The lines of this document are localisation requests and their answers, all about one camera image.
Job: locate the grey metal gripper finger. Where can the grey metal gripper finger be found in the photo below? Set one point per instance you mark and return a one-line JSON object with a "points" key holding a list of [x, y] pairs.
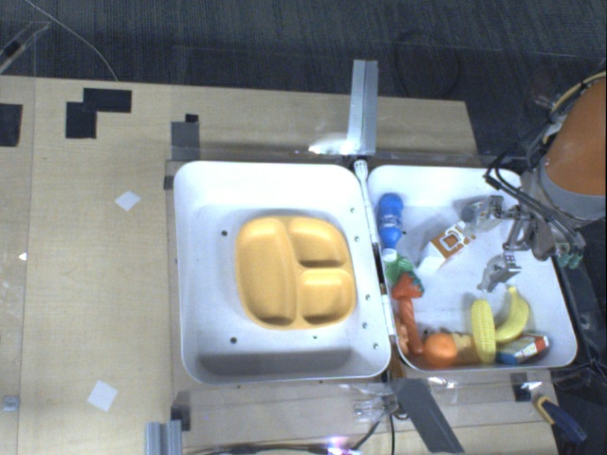
{"points": [[481, 210], [498, 273]]}

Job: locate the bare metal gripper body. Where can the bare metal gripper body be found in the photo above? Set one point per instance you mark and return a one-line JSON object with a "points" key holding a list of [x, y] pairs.
{"points": [[540, 237]]}

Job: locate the orange fruit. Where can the orange fruit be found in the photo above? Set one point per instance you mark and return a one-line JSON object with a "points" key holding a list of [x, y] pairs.
{"points": [[440, 350]]}

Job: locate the yellow corn cob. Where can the yellow corn cob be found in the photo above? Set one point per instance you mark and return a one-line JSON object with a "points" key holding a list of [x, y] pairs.
{"points": [[483, 330]]}

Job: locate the blue bottle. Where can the blue bottle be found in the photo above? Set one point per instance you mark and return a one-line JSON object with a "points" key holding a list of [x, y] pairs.
{"points": [[391, 213]]}

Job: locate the orange carrot with green top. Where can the orange carrot with green top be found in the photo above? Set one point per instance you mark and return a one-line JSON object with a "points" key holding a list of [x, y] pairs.
{"points": [[411, 320]]}

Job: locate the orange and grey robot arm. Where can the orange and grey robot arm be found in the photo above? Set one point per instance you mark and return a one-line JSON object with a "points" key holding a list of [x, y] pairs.
{"points": [[576, 131]]}

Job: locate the orange divided plate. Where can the orange divided plate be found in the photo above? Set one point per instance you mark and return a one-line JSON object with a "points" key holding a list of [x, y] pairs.
{"points": [[265, 273]]}

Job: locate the white plastic tray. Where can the white plastic tray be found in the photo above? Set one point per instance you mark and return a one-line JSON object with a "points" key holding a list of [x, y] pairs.
{"points": [[208, 273], [450, 292]]}

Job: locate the yellow banana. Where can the yellow banana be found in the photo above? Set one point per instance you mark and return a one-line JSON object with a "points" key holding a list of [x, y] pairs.
{"points": [[517, 318]]}

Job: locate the tan bread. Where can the tan bread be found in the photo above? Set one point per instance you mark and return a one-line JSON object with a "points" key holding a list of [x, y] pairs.
{"points": [[465, 349]]}

